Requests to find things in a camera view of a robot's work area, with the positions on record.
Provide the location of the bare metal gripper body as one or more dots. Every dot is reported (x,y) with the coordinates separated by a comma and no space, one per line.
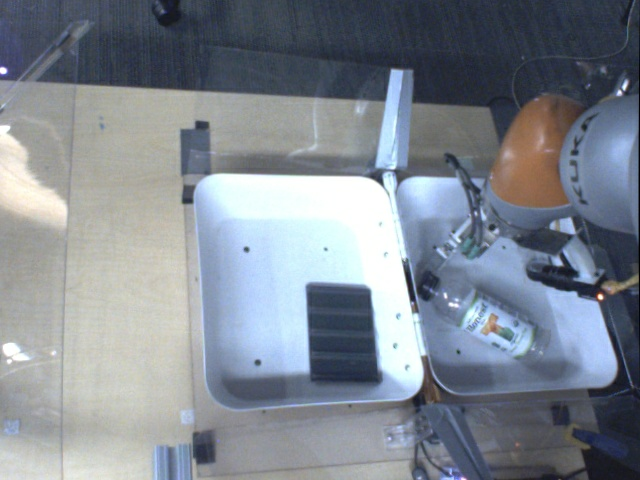
(542,242)

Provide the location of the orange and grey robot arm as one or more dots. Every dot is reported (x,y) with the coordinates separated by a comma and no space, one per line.
(540,168)

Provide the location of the clear plastic bottle, green label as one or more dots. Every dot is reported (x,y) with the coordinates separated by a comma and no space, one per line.
(492,325)

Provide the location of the white plastic tray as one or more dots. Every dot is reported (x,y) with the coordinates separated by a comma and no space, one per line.
(575,348)
(280,288)

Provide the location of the thin black and white rod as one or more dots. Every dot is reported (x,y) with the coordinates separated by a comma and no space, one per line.
(400,240)

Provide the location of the black ribbed rectangular block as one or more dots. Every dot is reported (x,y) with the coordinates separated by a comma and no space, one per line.
(342,333)

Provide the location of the black cylinder on white bracket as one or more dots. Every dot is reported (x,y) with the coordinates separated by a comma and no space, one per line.
(560,275)

